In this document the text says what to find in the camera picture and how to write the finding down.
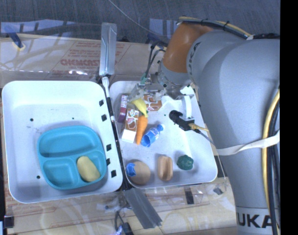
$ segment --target blue bottle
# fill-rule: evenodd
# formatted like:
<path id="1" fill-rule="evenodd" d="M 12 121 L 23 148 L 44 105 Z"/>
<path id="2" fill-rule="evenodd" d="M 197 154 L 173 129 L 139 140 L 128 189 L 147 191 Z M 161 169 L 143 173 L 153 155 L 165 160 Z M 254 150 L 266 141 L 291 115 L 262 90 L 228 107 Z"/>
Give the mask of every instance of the blue bottle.
<path id="1" fill-rule="evenodd" d="M 150 145 L 159 138 L 160 132 L 164 130 L 164 126 L 158 124 L 156 127 L 153 127 L 147 131 L 146 134 L 143 135 L 141 139 L 141 144 L 146 147 L 150 147 Z"/>

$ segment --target orange carrot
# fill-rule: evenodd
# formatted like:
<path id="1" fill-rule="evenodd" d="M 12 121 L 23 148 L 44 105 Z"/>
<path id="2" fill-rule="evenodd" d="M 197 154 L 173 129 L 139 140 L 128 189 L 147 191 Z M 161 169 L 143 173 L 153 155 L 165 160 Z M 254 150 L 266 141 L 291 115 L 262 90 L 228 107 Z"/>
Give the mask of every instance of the orange carrot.
<path id="1" fill-rule="evenodd" d="M 137 132 L 136 132 L 136 143 L 140 144 L 142 136 L 145 132 L 145 129 L 147 128 L 148 125 L 148 118 L 145 117 L 145 115 L 141 115 L 138 118 L 138 124 L 137 124 Z"/>

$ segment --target blue plastic dish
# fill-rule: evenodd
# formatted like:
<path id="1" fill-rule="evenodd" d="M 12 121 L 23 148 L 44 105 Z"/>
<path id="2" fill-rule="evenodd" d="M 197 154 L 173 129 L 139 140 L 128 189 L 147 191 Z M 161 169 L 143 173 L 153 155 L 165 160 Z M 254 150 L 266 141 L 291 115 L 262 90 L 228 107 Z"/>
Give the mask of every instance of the blue plastic dish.
<path id="1" fill-rule="evenodd" d="M 94 184 L 105 176 L 106 157 L 100 137 L 89 127 L 78 125 L 44 132 L 37 144 L 40 167 L 45 180 L 56 189 L 75 189 Z M 84 181 L 77 169 L 77 160 L 87 156 L 100 177 Z"/>

